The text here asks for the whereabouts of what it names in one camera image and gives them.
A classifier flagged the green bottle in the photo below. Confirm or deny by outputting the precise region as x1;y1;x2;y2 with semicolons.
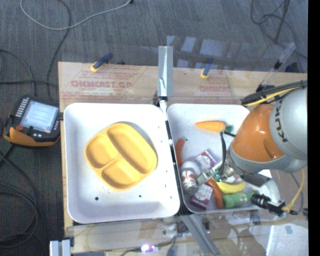
222;191;260;209

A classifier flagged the orange carrot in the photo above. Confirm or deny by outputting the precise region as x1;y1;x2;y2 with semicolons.
194;120;233;133

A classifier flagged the orange sausage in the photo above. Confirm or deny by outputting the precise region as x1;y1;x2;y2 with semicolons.
205;178;225;209
174;138;186;168

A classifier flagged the white and purple carton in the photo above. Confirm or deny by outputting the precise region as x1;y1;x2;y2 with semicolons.
189;183;214;211
194;150;217;173

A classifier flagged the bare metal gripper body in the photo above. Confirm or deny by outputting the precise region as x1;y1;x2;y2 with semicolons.
196;161;236;186

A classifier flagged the brown cardboard board red print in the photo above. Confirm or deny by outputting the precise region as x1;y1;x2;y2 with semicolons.
57;61;308;254

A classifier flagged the yellow divided plate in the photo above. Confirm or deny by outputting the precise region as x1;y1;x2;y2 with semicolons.
84;122;159;192

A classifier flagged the red and white can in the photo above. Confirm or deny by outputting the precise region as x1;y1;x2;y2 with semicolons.
180;169;199;196

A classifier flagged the yellow banana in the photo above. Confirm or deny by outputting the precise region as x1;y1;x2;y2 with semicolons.
215;181;247;195

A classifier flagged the black cylinder on white bracket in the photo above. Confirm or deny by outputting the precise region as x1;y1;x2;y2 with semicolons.
250;178;287;217

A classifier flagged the white plastic tray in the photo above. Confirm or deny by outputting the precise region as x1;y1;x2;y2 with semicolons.
63;102;181;225
166;103;273;215

